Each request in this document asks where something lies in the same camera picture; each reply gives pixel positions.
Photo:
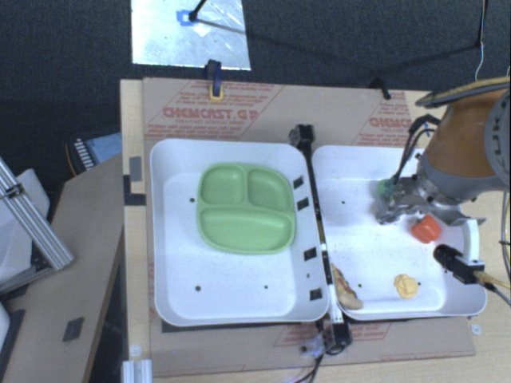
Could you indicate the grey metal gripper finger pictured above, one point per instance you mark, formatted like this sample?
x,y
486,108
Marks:
x,y
403,215
381,214

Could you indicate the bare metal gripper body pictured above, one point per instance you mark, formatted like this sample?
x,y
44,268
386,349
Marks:
x,y
415,196

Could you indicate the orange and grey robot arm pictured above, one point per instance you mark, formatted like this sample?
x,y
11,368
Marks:
x,y
459,146

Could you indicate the orange toy bell pepper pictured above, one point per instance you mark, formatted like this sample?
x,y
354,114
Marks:
x,y
426,230

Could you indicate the white plastic tray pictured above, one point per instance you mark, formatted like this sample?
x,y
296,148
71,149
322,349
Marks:
x,y
239,285
375,253

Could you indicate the thin black and white rod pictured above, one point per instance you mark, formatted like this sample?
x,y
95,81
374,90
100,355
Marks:
x,y
316,198

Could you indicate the yellow toy food lump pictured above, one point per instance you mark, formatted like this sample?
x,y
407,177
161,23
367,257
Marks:
x,y
406,287

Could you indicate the tan toy hot dog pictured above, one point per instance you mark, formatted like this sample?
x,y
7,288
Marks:
x,y
346,291

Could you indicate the green divided plate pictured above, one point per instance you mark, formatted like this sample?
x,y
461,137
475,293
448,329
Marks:
x,y
243,210

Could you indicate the brown cardboard board red print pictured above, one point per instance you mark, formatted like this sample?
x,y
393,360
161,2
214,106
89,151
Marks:
x,y
259,110

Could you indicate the black cylinder on white bracket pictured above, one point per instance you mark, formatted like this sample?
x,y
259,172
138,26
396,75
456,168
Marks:
x,y
453,259

